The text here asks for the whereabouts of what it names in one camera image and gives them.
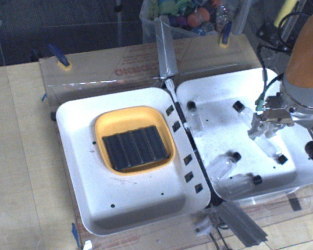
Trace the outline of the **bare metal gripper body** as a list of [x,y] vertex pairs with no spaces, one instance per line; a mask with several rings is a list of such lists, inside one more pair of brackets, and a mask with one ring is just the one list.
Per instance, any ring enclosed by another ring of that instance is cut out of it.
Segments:
[[268,96],[260,119],[276,125],[294,124],[313,128],[313,88],[300,89],[293,94],[279,92]]

